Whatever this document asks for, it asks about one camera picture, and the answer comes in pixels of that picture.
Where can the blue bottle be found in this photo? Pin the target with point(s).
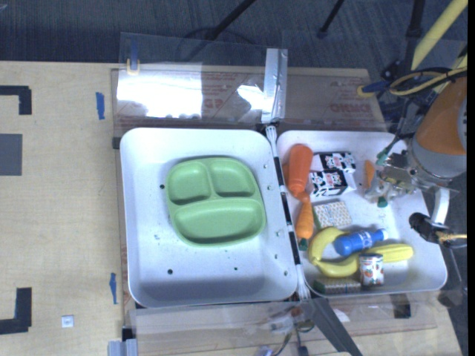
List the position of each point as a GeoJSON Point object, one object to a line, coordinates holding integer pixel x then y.
{"type": "Point", "coordinates": [354, 242]}

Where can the large orange carrot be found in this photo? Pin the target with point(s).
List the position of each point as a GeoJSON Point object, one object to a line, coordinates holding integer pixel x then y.
{"type": "Point", "coordinates": [305, 221]}

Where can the yellow banana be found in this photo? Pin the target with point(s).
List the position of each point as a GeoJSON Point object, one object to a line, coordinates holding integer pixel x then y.
{"type": "Point", "coordinates": [319, 241]}

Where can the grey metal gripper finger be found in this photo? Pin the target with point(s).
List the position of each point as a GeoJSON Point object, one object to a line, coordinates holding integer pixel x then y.
{"type": "Point", "coordinates": [372, 193]}
{"type": "Point", "coordinates": [390, 195]}

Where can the orange bottle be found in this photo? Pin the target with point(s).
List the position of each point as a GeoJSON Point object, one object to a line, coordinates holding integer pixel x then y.
{"type": "Point", "coordinates": [300, 169]}

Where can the green divided plate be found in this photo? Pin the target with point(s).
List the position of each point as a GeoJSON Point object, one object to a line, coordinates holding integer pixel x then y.
{"type": "Point", "coordinates": [217, 219]}

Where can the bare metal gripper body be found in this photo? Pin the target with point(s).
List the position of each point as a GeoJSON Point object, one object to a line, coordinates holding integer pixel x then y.
{"type": "Point", "coordinates": [399, 173]}

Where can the small orange carrot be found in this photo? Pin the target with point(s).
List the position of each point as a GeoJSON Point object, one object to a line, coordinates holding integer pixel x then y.
{"type": "Point", "coordinates": [369, 173]}

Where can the white plastic tray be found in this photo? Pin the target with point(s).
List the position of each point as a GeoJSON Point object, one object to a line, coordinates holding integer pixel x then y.
{"type": "Point", "coordinates": [148, 217]}
{"type": "Point", "coordinates": [404, 273]}

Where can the small can with fruit print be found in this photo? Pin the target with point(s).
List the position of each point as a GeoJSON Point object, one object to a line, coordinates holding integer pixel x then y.
{"type": "Point", "coordinates": [371, 270]}

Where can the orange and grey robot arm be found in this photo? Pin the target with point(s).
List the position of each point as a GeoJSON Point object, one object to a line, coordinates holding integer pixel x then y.
{"type": "Point", "coordinates": [439, 124]}

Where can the black cylinder on white bracket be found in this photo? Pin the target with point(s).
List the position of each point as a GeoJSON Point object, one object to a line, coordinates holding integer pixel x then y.
{"type": "Point", "coordinates": [423, 225]}

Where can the yellow corn cob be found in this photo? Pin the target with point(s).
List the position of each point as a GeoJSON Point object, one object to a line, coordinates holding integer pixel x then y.
{"type": "Point", "coordinates": [397, 253]}

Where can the pale patterned packet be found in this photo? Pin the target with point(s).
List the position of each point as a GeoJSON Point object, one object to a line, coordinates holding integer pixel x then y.
{"type": "Point", "coordinates": [332, 214]}

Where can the cow print carton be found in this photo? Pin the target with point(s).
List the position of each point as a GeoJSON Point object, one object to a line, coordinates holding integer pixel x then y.
{"type": "Point", "coordinates": [328, 184]}
{"type": "Point", "coordinates": [337, 161]}

